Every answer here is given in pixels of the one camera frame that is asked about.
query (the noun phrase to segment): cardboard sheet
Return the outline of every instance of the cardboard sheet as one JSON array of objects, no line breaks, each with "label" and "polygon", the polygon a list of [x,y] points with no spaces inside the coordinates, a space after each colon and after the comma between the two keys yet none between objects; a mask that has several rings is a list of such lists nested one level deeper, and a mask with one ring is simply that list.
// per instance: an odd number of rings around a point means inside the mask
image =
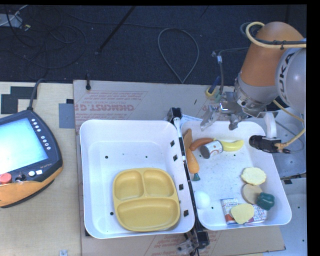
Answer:
[{"label": "cardboard sheet", "polygon": [[[183,234],[110,239],[86,235],[79,129],[89,119],[163,120],[170,108],[181,108],[185,115],[202,118],[208,105],[212,104],[212,100],[205,95],[208,85],[90,81],[91,90],[86,90],[86,84],[85,80],[75,80],[73,83],[82,255],[178,256],[177,245],[185,240]],[[209,230],[208,235],[210,244],[199,251],[201,256],[243,255],[285,249],[278,226]]]},{"label": "cardboard sheet", "polygon": [[[12,94],[11,87],[32,88],[35,83],[0,82],[1,95]],[[18,112],[29,99],[13,97]],[[72,84],[40,83],[33,110],[54,134],[63,158],[62,172],[35,197],[12,207],[0,208],[0,255],[57,256],[81,255],[79,195],[75,129],[59,127],[59,104],[73,98]],[[11,114],[0,114],[0,118]]]}]

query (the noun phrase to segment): black cable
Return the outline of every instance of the black cable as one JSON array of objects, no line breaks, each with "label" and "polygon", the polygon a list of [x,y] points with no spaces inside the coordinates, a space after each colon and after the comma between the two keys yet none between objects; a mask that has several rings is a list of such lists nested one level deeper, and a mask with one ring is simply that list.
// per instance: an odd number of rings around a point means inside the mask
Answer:
[{"label": "black cable", "polygon": [[307,40],[302,42],[302,41],[285,41],[285,40],[284,41],[279,41],[279,40],[267,41],[267,40],[262,40],[256,37],[254,39],[265,45],[275,45],[275,46],[307,44]]},{"label": "black cable", "polygon": [[[202,18],[202,16],[206,13],[206,11],[208,10],[208,8],[210,7],[210,5],[208,5],[204,11],[202,12],[202,14],[199,16],[198,20],[196,22],[198,22],[200,20],[200,18]],[[117,25],[118,23],[116,22],[102,22],[102,21],[92,21],[92,20],[87,20],[87,19],[83,19],[83,18],[79,18],[75,15],[72,15],[71,13],[65,11],[64,9],[60,9],[63,13],[65,13],[66,15],[77,19],[79,21],[82,21],[84,23],[88,23],[88,24],[97,24],[97,25]],[[136,26],[136,27],[142,27],[142,28],[149,28],[149,29],[177,29],[177,30],[188,30],[189,28],[180,28],[180,27],[174,27],[174,26],[151,26],[151,25],[144,25],[144,24],[135,24],[135,23],[123,23],[122,25],[125,26]]]},{"label": "black cable", "polygon": [[126,19],[130,16],[130,14],[134,11],[136,8],[135,5],[131,6],[129,11],[126,13],[126,15],[122,18],[122,20],[119,22],[119,24],[114,28],[114,30],[111,32],[111,34],[107,37],[107,39],[102,43],[102,45],[96,50],[96,54],[99,54],[102,52],[103,48],[106,46],[106,44],[110,41],[110,39],[114,36],[114,34],[118,31],[118,29],[123,25],[123,23],[126,21]]},{"label": "black cable", "polygon": [[284,16],[284,22],[289,24],[289,17],[290,17],[290,8],[291,4],[287,4],[285,8],[285,16]]},{"label": "black cable", "polygon": [[190,256],[195,256],[196,254],[197,254],[198,256],[200,256],[200,255],[199,255],[199,248],[196,248],[193,252],[191,252],[191,253],[190,253]]},{"label": "black cable", "polygon": [[9,18],[9,14],[8,14],[8,10],[7,10],[7,5],[6,5],[6,4],[4,4],[4,9],[5,9],[6,18],[7,18],[8,23],[9,23],[9,27],[10,27],[12,33],[14,34],[14,36],[15,36],[22,44],[24,44],[25,46],[35,47],[34,45],[29,45],[29,44],[25,43],[24,41],[22,41],[22,40],[18,37],[16,31],[15,31],[14,28],[12,27],[12,24],[11,24],[11,21],[10,21],[10,18]]},{"label": "black cable", "polygon": [[34,85],[34,87],[33,87],[33,90],[32,90],[31,97],[30,97],[29,106],[26,108],[27,110],[31,110],[31,111],[34,110],[34,108],[32,107],[32,104],[33,104],[33,102],[34,102],[34,98],[35,98],[36,93],[37,93],[38,85],[39,85],[41,82],[44,82],[44,81],[46,81],[46,80],[43,79],[43,78],[40,78],[40,79],[35,83],[35,85]]},{"label": "black cable", "polygon": [[219,88],[220,95],[223,93],[224,86],[225,86],[225,72],[224,72],[224,68],[223,68],[222,53],[241,52],[241,51],[244,51],[247,49],[248,49],[248,47],[239,47],[239,48],[230,48],[230,49],[219,49],[219,50],[214,50],[212,52],[211,56],[217,58],[218,65],[220,68],[220,76],[221,76],[221,85]]},{"label": "black cable", "polygon": [[[23,17],[24,24],[26,24],[26,20],[28,20],[29,23],[27,24],[32,25],[30,27],[28,26],[29,28],[27,32],[23,34],[14,31],[16,33],[5,35],[4,37],[0,38],[2,46],[0,51],[9,52],[26,62],[25,71],[27,77],[32,80],[39,79],[38,75],[35,78],[34,75],[31,74],[31,72],[35,72],[37,70],[34,69],[34,66],[45,69],[44,72],[40,72],[42,73],[40,77],[45,78],[50,70],[62,69],[70,66],[83,56],[87,48],[86,35],[78,27],[63,24],[62,12],[58,8],[43,8],[37,5],[27,5],[24,10],[27,10],[24,12],[24,14],[29,16],[29,18]],[[47,15],[50,15],[48,20],[50,18],[50,21],[54,21],[53,24],[49,23],[47,20],[44,20],[44,17],[47,17]],[[11,39],[11,41],[8,41],[6,48],[4,43],[7,39]],[[59,43],[52,43],[51,39],[54,39]],[[78,42],[80,42],[82,46],[74,47],[74,44]],[[59,66],[50,65],[51,56],[56,58],[63,49],[64,51],[76,51],[77,54],[75,58],[71,61],[68,59],[67,63]]]},{"label": "black cable", "polygon": [[246,27],[250,24],[251,22],[245,22],[245,23],[242,23],[240,25],[240,33],[246,38],[248,39],[248,36],[246,34]]}]

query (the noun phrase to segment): cable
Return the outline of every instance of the cable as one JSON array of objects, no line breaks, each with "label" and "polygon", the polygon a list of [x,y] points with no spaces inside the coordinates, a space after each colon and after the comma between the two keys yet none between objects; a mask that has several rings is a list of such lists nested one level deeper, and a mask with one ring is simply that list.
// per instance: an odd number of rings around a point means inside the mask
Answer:
[{"label": "cable", "polygon": [[[286,110],[283,106],[281,106],[275,99],[272,101],[277,107],[279,107],[281,110],[283,110],[288,115],[292,116],[293,118],[299,120],[300,122],[304,123],[305,121],[296,116],[295,114],[290,113],[288,110]],[[296,139],[298,139],[301,135],[305,133],[305,128],[303,128],[296,136],[294,136],[292,139],[290,139],[288,142],[285,143],[275,143],[274,145],[278,148],[278,150],[281,152],[285,147],[289,146],[291,143],[293,143]]]},{"label": "cable", "polygon": [[250,22],[246,22],[246,23],[241,24],[241,26],[240,26],[240,32],[246,39],[248,39],[247,34],[246,34],[246,26],[248,26],[249,24],[250,24]]},{"label": "cable", "polygon": [[113,29],[113,31],[107,37],[107,39],[102,43],[102,45],[100,45],[100,47],[98,47],[98,49],[95,52],[96,54],[99,54],[102,52],[103,48],[110,41],[110,39],[114,36],[114,34],[118,31],[118,29],[123,25],[123,23],[126,21],[126,19],[130,16],[130,14],[134,11],[135,8],[136,8],[135,5],[131,6],[131,8],[128,10],[128,12],[125,14],[125,16],[121,19],[119,24]]},{"label": "cable", "polygon": [[301,42],[301,41],[267,41],[267,40],[261,40],[258,38],[255,38],[250,33],[250,28],[253,26],[261,26],[263,27],[265,24],[262,22],[251,22],[249,25],[245,28],[245,34],[248,37],[248,39],[254,43],[257,46],[265,47],[265,48],[273,48],[273,49],[283,49],[283,48],[307,48],[307,41]]},{"label": "cable", "polygon": [[220,76],[221,76],[221,85],[219,88],[220,95],[222,95],[222,93],[224,91],[224,86],[225,86],[225,73],[224,73],[224,69],[223,69],[222,53],[240,52],[240,51],[247,50],[247,49],[248,49],[248,47],[219,49],[219,50],[214,50],[211,53],[211,56],[216,57],[219,68],[220,68]]},{"label": "cable", "polygon": [[34,108],[32,107],[32,104],[33,104],[34,98],[35,98],[35,96],[36,96],[36,92],[37,92],[38,85],[39,85],[41,82],[44,82],[44,81],[46,81],[46,80],[43,79],[43,78],[40,78],[40,79],[35,83],[35,85],[34,85],[34,87],[33,87],[33,90],[32,90],[32,94],[31,94],[29,106],[26,108],[27,110],[31,110],[31,111],[34,110]]},{"label": "cable", "polygon": [[11,25],[11,21],[10,21],[10,19],[9,19],[9,14],[8,14],[8,10],[7,10],[6,4],[4,4],[4,9],[5,9],[5,14],[6,14],[7,21],[8,21],[8,23],[9,23],[10,29],[11,29],[12,33],[14,34],[14,36],[15,36],[21,43],[23,43],[24,45],[26,45],[26,46],[28,46],[28,47],[34,47],[34,46],[32,46],[32,45],[30,45],[30,44],[28,44],[28,43],[23,42],[23,41],[18,37],[17,33],[15,32],[14,28],[13,28],[12,25]]},{"label": "cable", "polygon": [[[210,5],[207,5],[206,8],[204,9],[204,11],[202,12],[202,14],[199,16],[198,20],[206,13],[206,11],[208,10],[208,8],[210,7]],[[68,12],[66,12],[64,9],[61,9],[61,11],[63,13],[65,13],[66,15],[77,19],[79,21],[88,23],[88,24],[98,24],[98,25],[118,25],[119,23],[115,23],[115,22],[100,22],[100,21],[91,21],[91,20],[87,20],[87,19],[82,19],[79,18],[77,16],[74,16]],[[187,30],[189,28],[178,28],[178,27],[174,27],[174,26],[150,26],[150,25],[143,25],[143,24],[135,24],[135,23],[123,23],[122,25],[126,25],[126,26],[137,26],[137,27],[143,27],[143,28],[149,28],[149,29],[177,29],[177,30]]]},{"label": "cable", "polygon": [[281,110],[283,110],[284,112],[286,112],[288,115],[292,116],[293,118],[299,120],[300,122],[304,123],[305,121],[296,116],[295,114],[290,113],[288,110],[286,110],[283,106],[281,106],[275,99],[272,101],[278,108],[280,108]]},{"label": "cable", "polygon": [[[283,129],[287,130],[289,133],[291,133],[292,135],[296,136],[296,134],[291,131],[290,129],[288,129],[287,127],[285,127],[283,124],[279,123],[278,121],[275,121],[275,123],[279,126],[281,126]],[[301,136],[299,136],[299,141],[302,143],[302,148],[298,149],[298,150],[290,150],[290,154],[294,154],[294,153],[299,153],[301,151],[303,151],[305,149],[305,143],[303,142],[303,140],[300,138]]]},{"label": "cable", "polygon": [[296,136],[294,136],[289,141],[287,141],[285,143],[275,143],[274,146],[276,146],[278,148],[278,151],[281,152],[285,149],[285,147],[289,146],[291,143],[296,141],[301,135],[303,135],[305,133],[305,131],[306,131],[306,129],[303,128]]},{"label": "cable", "polygon": [[193,252],[190,253],[190,256],[195,256],[196,254],[197,256],[200,256],[198,247]]},{"label": "cable", "polygon": [[[70,66],[83,56],[87,48],[86,35],[78,27],[63,24],[63,16],[58,8],[43,8],[41,6],[29,5],[26,14],[30,17],[28,19],[29,28],[25,30],[27,32],[23,34],[13,33],[2,37],[1,46],[3,48],[0,51],[9,52],[26,62],[26,75],[31,80],[39,79],[38,75],[33,75],[33,73],[40,73],[39,76],[45,78],[50,70]],[[7,48],[4,46],[4,40],[6,39],[11,39],[7,43]],[[20,44],[17,44],[16,39],[23,44],[22,47]],[[26,51],[25,46],[28,46],[30,50]],[[75,52],[73,54],[74,58],[71,61],[68,59],[67,63],[59,63],[59,66],[50,65],[51,58],[56,59],[59,56],[58,54],[63,55],[65,51]],[[44,72],[42,70],[38,71],[34,66],[44,69]]]},{"label": "cable", "polygon": [[[181,31],[185,34],[187,34],[194,42],[195,46],[196,46],[196,50],[197,50],[197,55],[196,55],[196,60],[191,68],[191,70],[189,71],[189,73],[185,76],[185,78],[183,80],[181,80],[181,78],[179,77],[179,75],[175,72],[175,70],[172,68],[172,66],[169,64],[169,62],[167,61],[165,55],[163,54],[162,50],[161,50],[161,47],[160,47],[160,37],[161,35],[165,32],[165,31],[168,31],[168,30],[178,30],[178,31]],[[199,59],[199,47],[198,47],[198,44],[197,44],[197,41],[192,37],[192,35],[190,35],[187,31],[185,30],[181,30],[181,29],[178,29],[178,28],[166,28],[164,30],[162,30],[159,35],[158,35],[158,48],[159,48],[159,51],[164,59],[164,61],[166,62],[166,64],[169,66],[169,68],[172,70],[172,72],[176,75],[176,77],[180,80],[181,84],[184,84],[185,81],[187,80],[187,78],[189,77],[189,75],[191,74],[191,72],[194,70],[195,66],[197,65],[198,63],[198,59]]]},{"label": "cable", "polygon": [[18,19],[17,15],[20,13],[20,11],[21,11],[22,9],[26,8],[27,6],[28,6],[28,4],[20,7],[20,8],[14,13],[13,17],[12,17],[11,19],[7,19],[7,21],[5,21],[4,23],[1,23],[1,24],[0,24],[0,27],[3,26],[3,25],[5,25],[5,24],[7,24],[7,23],[9,23],[9,22],[11,22],[15,17],[17,18],[17,21],[19,21],[19,22],[22,24],[22,22]]}]

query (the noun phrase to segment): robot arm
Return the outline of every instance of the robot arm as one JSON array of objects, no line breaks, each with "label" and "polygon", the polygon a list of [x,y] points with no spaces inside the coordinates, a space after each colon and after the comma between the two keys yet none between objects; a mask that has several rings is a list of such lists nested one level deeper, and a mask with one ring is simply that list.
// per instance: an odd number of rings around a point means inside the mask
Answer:
[{"label": "robot arm", "polygon": [[[251,34],[252,27],[259,27],[256,36]],[[306,116],[307,40],[292,26],[278,21],[266,25],[250,23],[246,35],[252,43],[235,80],[234,92],[224,92],[218,107],[209,107],[201,123],[202,130],[220,114],[229,116],[230,130],[236,129],[238,123],[248,117],[264,118],[267,105],[276,103],[278,96]],[[286,153],[281,142],[273,136],[254,137],[250,142],[253,147],[266,152]]]}]

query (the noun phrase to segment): yellow divided plate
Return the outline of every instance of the yellow divided plate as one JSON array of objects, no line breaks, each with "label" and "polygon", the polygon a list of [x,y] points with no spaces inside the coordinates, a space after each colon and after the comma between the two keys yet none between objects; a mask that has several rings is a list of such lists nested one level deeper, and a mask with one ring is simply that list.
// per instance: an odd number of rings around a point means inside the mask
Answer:
[{"label": "yellow divided plate", "polygon": [[120,224],[137,232],[167,229],[177,223],[180,205],[171,176],[159,168],[134,168],[113,180],[115,214]]}]

